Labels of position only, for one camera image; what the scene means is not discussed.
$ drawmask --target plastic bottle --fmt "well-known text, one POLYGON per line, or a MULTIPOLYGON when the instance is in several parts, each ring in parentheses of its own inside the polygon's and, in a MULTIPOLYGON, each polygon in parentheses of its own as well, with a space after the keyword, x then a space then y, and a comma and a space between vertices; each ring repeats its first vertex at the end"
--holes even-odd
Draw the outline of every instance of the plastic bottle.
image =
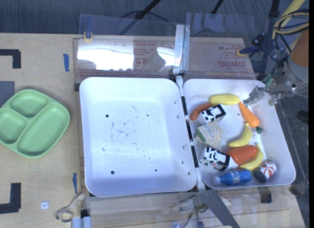
POLYGON ((254 157, 257 151, 258 148, 254 145, 246 145, 228 151, 227 155, 231 156, 237 165, 240 165, 254 157))
POLYGON ((227 184, 227 185, 235 185, 239 183, 247 183, 251 181, 252 174, 249 170, 241 170, 241 171, 228 171, 221 177, 214 176, 213 183, 215 185, 219 184, 227 184))

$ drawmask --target blue clip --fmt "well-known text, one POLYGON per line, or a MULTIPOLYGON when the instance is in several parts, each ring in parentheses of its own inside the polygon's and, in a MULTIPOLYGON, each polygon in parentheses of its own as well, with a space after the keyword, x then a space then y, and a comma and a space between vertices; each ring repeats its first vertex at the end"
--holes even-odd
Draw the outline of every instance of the blue clip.
POLYGON ((93 40, 92 20, 88 16, 85 18, 86 31, 84 31, 84 42, 90 43, 93 40))
POLYGON ((243 56, 246 56, 250 53, 256 53, 256 52, 259 52, 261 50, 262 50, 262 48, 260 48, 260 47, 251 46, 251 47, 248 47, 245 49, 237 50, 236 54, 237 54, 237 56, 243 57, 243 56))
POLYGON ((74 186, 74 190, 75 190, 75 194, 78 193, 78 188, 77 188, 77 174, 73 173, 73 178, 72 178, 72 182, 73 182, 73 186, 74 186))

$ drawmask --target toy food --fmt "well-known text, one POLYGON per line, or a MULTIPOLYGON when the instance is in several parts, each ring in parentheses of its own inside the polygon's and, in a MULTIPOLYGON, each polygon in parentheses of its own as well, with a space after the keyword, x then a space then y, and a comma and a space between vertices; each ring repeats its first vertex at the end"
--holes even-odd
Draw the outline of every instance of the toy food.
POLYGON ((253 128, 260 124, 259 119, 242 102, 239 102, 240 110, 245 121, 253 128))
POLYGON ((252 136, 253 136, 253 134, 252 134, 252 131, 249 127, 249 124, 246 123, 244 125, 244 131, 243 131, 241 137, 239 139, 232 141, 229 144, 229 147, 230 148, 236 148, 236 147, 241 147, 241 146, 247 145, 250 142, 252 136))
POLYGON ((219 171, 235 169, 238 167, 231 156, 213 149, 210 146, 207 146, 202 150, 201 156, 202 159, 200 160, 200 163, 211 166, 219 171))
POLYGON ((216 106, 218 104, 223 104, 223 105, 234 105, 238 104, 240 102, 239 97, 235 95, 214 95, 211 96, 209 99, 209 102, 213 105, 216 106))
POLYGON ((254 145, 246 145, 240 148, 236 148, 227 152, 227 155, 231 156, 236 164, 240 165, 245 163, 258 152, 258 148, 254 145))
POLYGON ((212 148, 218 148, 223 135, 223 130, 217 122, 210 122, 196 129, 197 136, 195 139, 212 148))
POLYGON ((266 159, 254 172, 254 177, 261 183, 265 183, 277 171, 276 164, 266 159))
POLYGON ((211 104, 210 104, 209 102, 206 102, 206 103, 204 103, 204 104, 202 104, 202 105, 197 106, 197 107, 192 111, 192 113, 190 114, 190 120, 191 120, 191 121, 195 121, 196 118, 198 117, 198 115, 199 115, 202 111, 204 111, 204 110, 206 110, 206 109, 208 109, 208 108, 210 108, 210 107, 211 107, 211 104))
POLYGON ((256 169, 263 161, 264 154, 261 151, 260 144, 257 144, 258 152, 250 161, 240 165, 240 168, 252 171, 256 169))
POLYGON ((214 176, 212 178, 213 183, 216 185, 219 184, 227 184, 227 185, 235 185, 239 183, 247 183, 251 181, 252 174, 249 170, 240 170, 240 171, 228 171, 222 176, 214 176))
POLYGON ((224 118, 226 112, 220 104, 217 106, 210 107, 206 110, 203 110, 198 117, 198 122, 200 124, 207 124, 213 121, 220 121, 224 118))

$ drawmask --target blue water bottle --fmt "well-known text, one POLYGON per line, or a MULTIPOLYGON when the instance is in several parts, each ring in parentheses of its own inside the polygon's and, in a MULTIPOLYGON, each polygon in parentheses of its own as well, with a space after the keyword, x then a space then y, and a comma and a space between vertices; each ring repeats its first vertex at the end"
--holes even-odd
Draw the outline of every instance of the blue water bottle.
POLYGON ((235 185, 239 183, 247 183, 251 181, 252 174, 249 170, 241 170, 241 171, 228 171, 221 177, 214 176, 213 183, 215 185, 219 185, 221 183, 227 185, 235 185))

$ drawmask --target bottle cap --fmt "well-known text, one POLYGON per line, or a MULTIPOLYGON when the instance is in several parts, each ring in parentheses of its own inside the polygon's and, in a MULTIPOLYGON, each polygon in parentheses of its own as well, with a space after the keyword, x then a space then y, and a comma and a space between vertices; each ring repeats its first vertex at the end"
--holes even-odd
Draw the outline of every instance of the bottle cap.
POLYGON ((213 183, 214 183, 215 185, 218 185, 218 184, 220 184, 220 177, 219 177, 219 176, 214 176, 214 177, 212 178, 212 181, 213 181, 213 183))

